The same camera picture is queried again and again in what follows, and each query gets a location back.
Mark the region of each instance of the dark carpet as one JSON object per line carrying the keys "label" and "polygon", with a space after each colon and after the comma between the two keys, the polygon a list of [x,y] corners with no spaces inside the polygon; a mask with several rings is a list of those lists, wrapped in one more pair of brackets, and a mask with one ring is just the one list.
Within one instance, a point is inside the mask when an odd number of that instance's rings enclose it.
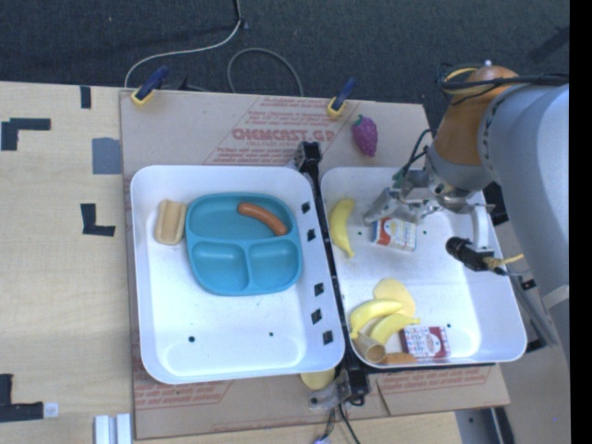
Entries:
{"label": "dark carpet", "polygon": [[[0,80],[122,87],[154,54],[225,40],[233,0],[2,0]],[[422,104],[435,129],[447,102],[439,65],[483,62],[521,75],[569,72],[570,0],[240,0],[246,25],[227,44],[139,66],[230,92],[227,65],[245,48],[285,57],[304,94],[330,97],[353,76],[355,99]],[[239,93],[296,95],[279,60],[249,53],[233,65]]]}

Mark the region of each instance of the toy banana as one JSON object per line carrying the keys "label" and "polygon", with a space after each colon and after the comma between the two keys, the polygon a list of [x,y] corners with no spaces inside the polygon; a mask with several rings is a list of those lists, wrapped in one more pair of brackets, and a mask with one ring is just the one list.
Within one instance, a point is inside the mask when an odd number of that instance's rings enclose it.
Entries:
{"label": "toy banana", "polygon": [[406,315],[397,313],[390,314],[380,319],[372,327],[369,337],[385,345],[390,336],[411,324],[419,324],[419,318],[407,317]]}
{"label": "toy banana", "polygon": [[335,368],[321,372],[306,372],[300,374],[300,379],[309,389],[323,389],[329,385],[335,378]]}
{"label": "toy banana", "polygon": [[382,315],[392,315],[402,308],[402,304],[393,300],[370,300],[363,302],[350,314],[350,337],[357,339],[360,330],[372,319]]}
{"label": "toy banana", "polygon": [[403,307],[400,315],[413,317],[415,315],[415,301],[405,285],[397,279],[385,277],[378,281],[373,290],[376,299],[394,300],[400,302]]}
{"label": "toy banana", "polygon": [[350,258],[353,257],[353,250],[348,237],[347,222],[353,212],[355,201],[346,197],[341,199],[329,214],[329,235],[338,247],[340,247]]}

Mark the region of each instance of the blue plate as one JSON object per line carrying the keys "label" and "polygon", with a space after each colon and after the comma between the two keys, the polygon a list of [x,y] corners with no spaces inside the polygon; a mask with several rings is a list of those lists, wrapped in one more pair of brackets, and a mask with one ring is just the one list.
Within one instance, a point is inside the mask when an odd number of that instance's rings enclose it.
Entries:
{"label": "blue plate", "polygon": [[[237,211],[239,203],[263,207],[287,228],[276,235],[264,222]],[[302,248],[296,220],[279,199],[251,192],[210,194],[197,198],[185,218],[191,269],[206,290],[245,296],[286,290],[302,271]]]}

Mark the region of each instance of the metal bracket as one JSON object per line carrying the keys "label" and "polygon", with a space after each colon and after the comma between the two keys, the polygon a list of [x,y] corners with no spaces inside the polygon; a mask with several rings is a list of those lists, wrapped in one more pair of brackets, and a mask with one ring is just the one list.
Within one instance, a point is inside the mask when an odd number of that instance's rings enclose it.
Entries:
{"label": "metal bracket", "polygon": [[92,423],[93,444],[131,444],[131,418],[127,414],[94,417]]}
{"label": "metal bracket", "polygon": [[395,182],[392,189],[386,188],[380,193],[364,214],[364,222],[371,224],[382,217],[393,216],[419,224],[440,208],[436,197],[427,187],[423,171],[410,169],[404,178]]}
{"label": "metal bracket", "polygon": [[[341,328],[343,329],[344,336],[348,337],[347,320],[345,318],[343,303],[341,302],[337,268],[335,267],[335,259],[333,258],[333,251],[331,250],[325,207],[323,205],[320,189],[318,165],[321,159],[322,155],[317,142],[301,142],[294,162],[296,163],[299,172],[307,175],[313,184],[314,204],[323,240],[325,242],[327,263],[331,274],[331,280],[333,282],[333,289],[335,291]],[[343,400],[351,400],[352,398],[361,400],[364,395],[368,394],[370,391],[368,373],[365,367],[366,365],[360,361],[350,343],[346,341],[345,356],[341,362],[339,376],[328,386],[329,389],[321,390],[311,396],[311,404],[316,408],[324,408],[328,406],[327,409],[330,409],[332,406],[328,403],[335,403],[336,400],[341,400],[339,402],[342,402]]]}
{"label": "metal bracket", "polygon": [[337,378],[335,378],[326,387],[311,391],[309,394],[309,403],[311,410],[332,410],[339,404],[345,402],[352,395],[350,382],[347,372],[342,369]]}

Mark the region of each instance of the wooden table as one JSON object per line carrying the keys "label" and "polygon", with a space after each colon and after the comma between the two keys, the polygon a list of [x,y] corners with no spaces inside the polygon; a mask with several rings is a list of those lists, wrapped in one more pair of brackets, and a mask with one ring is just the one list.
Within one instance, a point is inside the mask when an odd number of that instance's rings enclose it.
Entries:
{"label": "wooden table", "polygon": [[[93,441],[96,415],[133,413],[123,180],[95,175],[92,140],[119,138],[119,89],[0,83],[0,119],[49,118],[19,129],[0,151],[0,373],[12,401],[55,402],[59,415],[0,424],[0,441]],[[113,237],[83,235],[81,204]],[[362,443],[460,443],[455,415],[432,413],[353,423]],[[154,443],[312,443],[323,425],[260,429]],[[353,442],[343,423],[333,443]]]}

